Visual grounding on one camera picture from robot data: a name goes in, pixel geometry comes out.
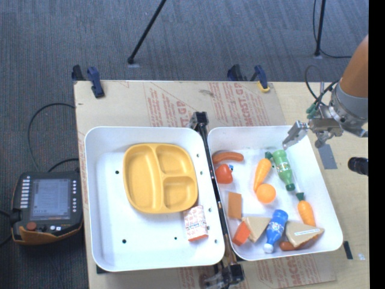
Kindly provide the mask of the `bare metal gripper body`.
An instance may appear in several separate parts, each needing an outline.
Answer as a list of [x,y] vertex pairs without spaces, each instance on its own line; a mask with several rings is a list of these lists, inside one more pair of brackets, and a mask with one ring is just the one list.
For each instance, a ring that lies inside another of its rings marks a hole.
[[334,137],[340,137],[348,132],[359,138],[368,137],[368,131],[363,129],[367,119],[348,111],[337,99],[332,99],[328,105],[312,104],[308,108],[308,119],[313,133],[329,131]]

